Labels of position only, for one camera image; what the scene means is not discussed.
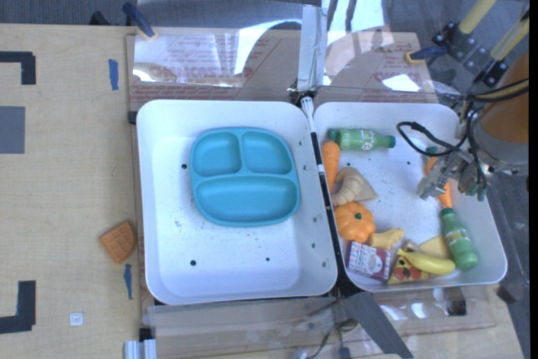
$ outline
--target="banana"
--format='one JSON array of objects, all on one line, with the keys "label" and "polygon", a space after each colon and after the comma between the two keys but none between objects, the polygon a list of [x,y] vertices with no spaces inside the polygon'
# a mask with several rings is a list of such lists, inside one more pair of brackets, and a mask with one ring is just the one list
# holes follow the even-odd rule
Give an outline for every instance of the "banana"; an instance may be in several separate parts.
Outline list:
[{"label": "banana", "polygon": [[397,254],[405,257],[411,265],[434,275],[447,275],[456,270],[456,263],[452,259],[443,259],[420,253],[398,249]]}]

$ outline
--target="green bottle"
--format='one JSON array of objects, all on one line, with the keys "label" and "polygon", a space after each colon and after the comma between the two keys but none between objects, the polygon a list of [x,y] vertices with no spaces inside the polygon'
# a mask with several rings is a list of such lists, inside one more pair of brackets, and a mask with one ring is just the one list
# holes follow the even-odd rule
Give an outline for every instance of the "green bottle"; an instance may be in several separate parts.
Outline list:
[{"label": "green bottle", "polygon": [[477,265],[478,256],[473,250],[467,230],[457,221],[452,208],[443,209],[440,216],[443,219],[443,235],[456,266],[463,271],[471,269]]},{"label": "green bottle", "polygon": [[391,135],[380,135],[369,129],[329,129],[327,135],[342,150],[370,151],[375,148],[393,148],[396,139]]}]

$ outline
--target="wooden table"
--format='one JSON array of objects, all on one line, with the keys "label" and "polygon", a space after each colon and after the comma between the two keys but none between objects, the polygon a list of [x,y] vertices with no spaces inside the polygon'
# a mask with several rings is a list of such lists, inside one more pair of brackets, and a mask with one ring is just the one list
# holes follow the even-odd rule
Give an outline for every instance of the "wooden table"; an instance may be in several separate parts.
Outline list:
[{"label": "wooden table", "polygon": [[[98,241],[116,224],[136,221],[125,44],[134,33],[0,24],[0,51],[31,51],[37,76],[35,85],[22,85],[20,64],[0,63],[0,106],[25,107],[24,153],[0,154],[0,318],[17,314],[18,282],[36,286],[35,324],[0,334],[0,357],[122,357],[123,343],[138,339],[138,254],[125,262],[132,271],[129,298],[125,263],[114,263]],[[117,90],[109,60],[118,62]],[[495,325],[406,335],[408,348],[415,357],[522,357],[494,289],[486,293]],[[83,313],[81,325],[70,322],[80,316],[73,313]],[[363,356],[378,353],[362,344]]]}]

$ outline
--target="carrot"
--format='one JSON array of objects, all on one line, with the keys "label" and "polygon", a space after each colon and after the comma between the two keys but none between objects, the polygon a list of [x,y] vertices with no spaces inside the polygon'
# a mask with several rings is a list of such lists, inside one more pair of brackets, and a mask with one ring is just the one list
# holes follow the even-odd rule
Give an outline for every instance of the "carrot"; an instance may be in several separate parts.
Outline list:
[{"label": "carrot", "polygon": [[340,147],[333,140],[328,140],[321,146],[321,158],[325,169],[325,179],[329,192],[333,192],[338,166],[340,164]]},{"label": "carrot", "polygon": [[[430,173],[430,169],[435,163],[435,160],[436,157],[430,157],[430,159],[428,159],[428,161],[426,162],[427,174]],[[445,183],[445,192],[437,196],[437,198],[439,198],[440,202],[445,205],[446,208],[452,208],[451,185],[448,182]]]}]

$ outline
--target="blue plate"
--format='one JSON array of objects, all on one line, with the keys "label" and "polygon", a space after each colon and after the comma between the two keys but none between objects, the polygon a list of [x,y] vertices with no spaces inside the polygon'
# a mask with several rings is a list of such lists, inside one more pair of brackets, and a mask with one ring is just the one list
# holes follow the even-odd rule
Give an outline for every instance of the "blue plate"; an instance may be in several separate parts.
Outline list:
[{"label": "blue plate", "polygon": [[215,224],[263,226],[297,211],[300,192],[292,153],[268,130],[205,132],[193,144],[189,169],[198,210]]}]

